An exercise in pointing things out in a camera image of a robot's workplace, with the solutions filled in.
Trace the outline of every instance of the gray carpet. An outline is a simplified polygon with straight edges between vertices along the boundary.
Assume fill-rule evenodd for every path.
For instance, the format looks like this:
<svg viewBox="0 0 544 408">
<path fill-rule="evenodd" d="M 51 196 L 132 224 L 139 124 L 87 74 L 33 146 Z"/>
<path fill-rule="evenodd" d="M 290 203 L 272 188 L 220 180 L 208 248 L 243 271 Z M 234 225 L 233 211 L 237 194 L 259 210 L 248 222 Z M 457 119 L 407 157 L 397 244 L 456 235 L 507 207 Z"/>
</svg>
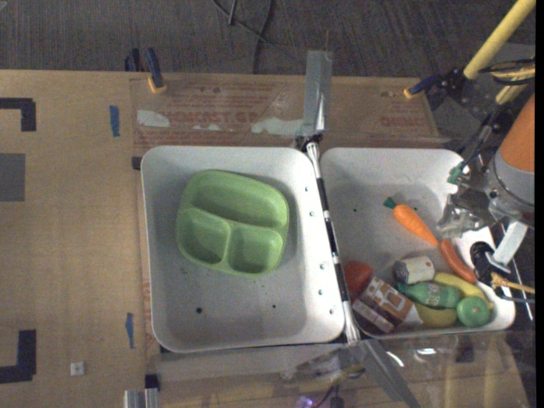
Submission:
<svg viewBox="0 0 544 408">
<path fill-rule="evenodd" d="M 0 68 L 122 71 L 131 48 L 152 46 L 164 71 L 303 74 L 328 31 L 337 76 L 425 77 L 466 64 L 516 0 L 274 0 L 275 46 L 261 42 L 255 65 L 256 37 L 211 0 L 2 1 Z M 240 0 L 236 19 L 258 31 L 267 10 Z M 532 14 L 511 42 L 535 38 Z"/>
</svg>

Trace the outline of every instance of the green lime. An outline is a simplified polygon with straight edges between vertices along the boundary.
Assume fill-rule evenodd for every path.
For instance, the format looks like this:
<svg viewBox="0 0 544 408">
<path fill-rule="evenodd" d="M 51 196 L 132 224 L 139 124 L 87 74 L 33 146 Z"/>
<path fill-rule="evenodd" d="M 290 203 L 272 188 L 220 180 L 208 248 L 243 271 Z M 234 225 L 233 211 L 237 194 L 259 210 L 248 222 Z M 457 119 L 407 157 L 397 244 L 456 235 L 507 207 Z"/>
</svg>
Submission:
<svg viewBox="0 0 544 408">
<path fill-rule="evenodd" d="M 457 317 L 464 326 L 482 326 L 490 319 L 490 309 L 481 297 L 469 296 L 457 305 Z"/>
</svg>

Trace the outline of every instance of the floor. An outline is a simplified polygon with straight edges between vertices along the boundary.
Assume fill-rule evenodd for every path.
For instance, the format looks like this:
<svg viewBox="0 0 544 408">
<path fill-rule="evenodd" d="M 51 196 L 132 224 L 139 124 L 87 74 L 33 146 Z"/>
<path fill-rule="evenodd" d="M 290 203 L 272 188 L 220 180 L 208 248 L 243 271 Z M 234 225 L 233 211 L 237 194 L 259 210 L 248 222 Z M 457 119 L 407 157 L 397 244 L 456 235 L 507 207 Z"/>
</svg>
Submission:
<svg viewBox="0 0 544 408">
<path fill-rule="evenodd" d="M 215 3 L 228 11 L 231 1 Z M 153 47 L 166 72 L 302 75 L 307 50 L 327 48 L 335 76 L 426 77 L 466 64 L 515 1 L 240 0 L 228 25 L 214 0 L 0 0 L 0 69 L 124 71 L 132 48 Z M 510 43 L 528 57 L 534 12 Z M 441 130 L 478 124 L 463 119 Z M 517 256 L 533 276 L 534 246 L 531 231 Z M 534 322 L 517 310 L 505 340 L 536 405 Z"/>
</svg>

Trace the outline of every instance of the metal bracket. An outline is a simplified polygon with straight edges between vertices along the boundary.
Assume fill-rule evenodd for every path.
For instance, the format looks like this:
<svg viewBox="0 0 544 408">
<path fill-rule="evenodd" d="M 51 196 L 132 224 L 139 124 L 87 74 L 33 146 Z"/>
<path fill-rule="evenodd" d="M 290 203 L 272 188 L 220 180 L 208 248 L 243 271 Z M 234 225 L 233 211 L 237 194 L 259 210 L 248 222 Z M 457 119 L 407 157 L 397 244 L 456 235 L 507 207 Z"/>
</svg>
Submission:
<svg viewBox="0 0 544 408">
<path fill-rule="evenodd" d="M 306 91 L 303 123 L 298 137 L 311 138 L 327 130 L 331 103 L 332 52 L 309 51 L 306 58 Z"/>
<path fill-rule="evenodd" d="M 125 391 L 124 408 L 159 408 L 159 393 L 156 388 L 144 391 Z"/>
<path fill-rule="evenodd" d="M 372 375 L 391 400 L 395 402 L 402 400 L 410 408 L 421 407 L 378 340 L 375 338 L 365 340 L 349 350 L 365 366 L 366 371 Z"/>
</svg>

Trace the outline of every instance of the yellow banana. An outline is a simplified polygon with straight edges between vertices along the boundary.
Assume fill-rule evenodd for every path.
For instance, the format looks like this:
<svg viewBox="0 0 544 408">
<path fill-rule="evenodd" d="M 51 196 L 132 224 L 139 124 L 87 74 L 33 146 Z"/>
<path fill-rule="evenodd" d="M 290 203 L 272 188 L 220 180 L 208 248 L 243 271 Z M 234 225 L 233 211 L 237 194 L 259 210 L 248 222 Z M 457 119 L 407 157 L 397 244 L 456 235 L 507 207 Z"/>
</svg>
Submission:
<svg viewBox="0 0 544 408">
<path fill-rule="evenodd" d="M 493 303 L 487 299 L 482 289 L 465 281 L 463 278 L 460 278 L 457 275 L 448 274 L 446 272 L 437 272 L 434 275 L 433 281 L 437 284 L 457 287 L 461 291 L 463 298 L 469 296 L 477 296 L 478 298 L 482 298 L 487 303 L 487 306 L 490 309 L 493 309 Z"/>
<path fill-rule="evenodd" d="M 456 309 L 431 309 L 420 303 L 414 303 L 414 305 L 427 328 L 447 328 L 456 323 Z"/>
</svg>

